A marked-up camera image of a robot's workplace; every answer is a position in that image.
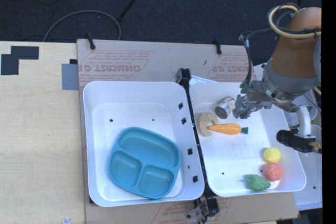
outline yellow toy lemon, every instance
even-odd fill
[[[276,163],[280,160],[280,150],[276,147],[268,147],[264,150],[264,160],[267,163]]]

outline blue divided plate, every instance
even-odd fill
[[[108,162],[111,180],[140,196],[160,199],[173,188],[181,152],[168,138],[139,127],[130,127],[117,138]]]

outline wooden surface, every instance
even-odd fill
[[[15,42],[0,42],[10,54]],[[0,223],[85,223],[79,92],[62,90],[61,64],[76,44],[40,46],[0,76]]]

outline orange carrot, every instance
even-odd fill
[[[247,134],[248,127],[241,128],[237,123],[216,124],[207,127],[211,131],[225,133],[225,134],[238,134],[240,132]]]

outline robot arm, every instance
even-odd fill
[[[275,13],[281,9],[292,9],[294,13],[285,28],[273,22]],[[313,151],[310,135],[310,118],[307,107],[293,104],[293,100],[308,90],[321,86],[321,8],[299,9],[295,5],[277,6],[269,12],[271,28],[280,35],[275,50],[263,71],[261,81],[249,81],[242,85],[233,111],[235,118],[246,119],[259,109],[270,109],[275,105],[298,115],[300,132],[295,134],[295,145],[284,142],[284,135],[277,139],[287,146],[303,152]]]

